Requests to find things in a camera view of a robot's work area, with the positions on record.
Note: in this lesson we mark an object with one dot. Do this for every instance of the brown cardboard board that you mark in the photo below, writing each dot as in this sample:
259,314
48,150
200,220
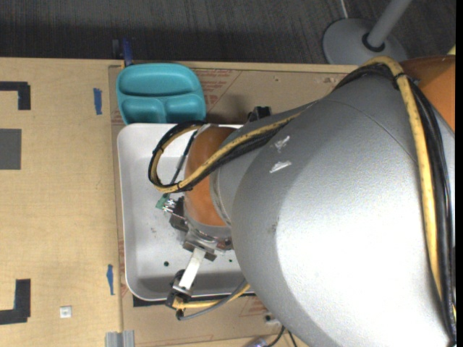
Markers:
235,85

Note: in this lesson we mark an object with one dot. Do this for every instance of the small white square block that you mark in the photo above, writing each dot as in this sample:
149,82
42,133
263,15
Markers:
65,311

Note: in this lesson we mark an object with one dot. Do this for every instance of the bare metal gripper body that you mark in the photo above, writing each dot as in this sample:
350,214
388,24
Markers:
202,243

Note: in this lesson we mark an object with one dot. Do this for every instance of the blue divided plate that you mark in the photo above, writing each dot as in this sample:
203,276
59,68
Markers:
159,85

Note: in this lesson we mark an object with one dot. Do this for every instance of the black cylinder on white bracket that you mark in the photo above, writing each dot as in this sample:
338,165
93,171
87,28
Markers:
191,267

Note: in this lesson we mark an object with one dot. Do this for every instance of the white plastic tray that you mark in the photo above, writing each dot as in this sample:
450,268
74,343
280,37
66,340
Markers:
144,201

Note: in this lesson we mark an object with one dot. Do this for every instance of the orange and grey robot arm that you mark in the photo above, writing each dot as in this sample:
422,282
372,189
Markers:
325,212

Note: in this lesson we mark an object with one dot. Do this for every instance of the grey round stand with pole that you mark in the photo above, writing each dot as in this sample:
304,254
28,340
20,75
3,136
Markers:
347,40

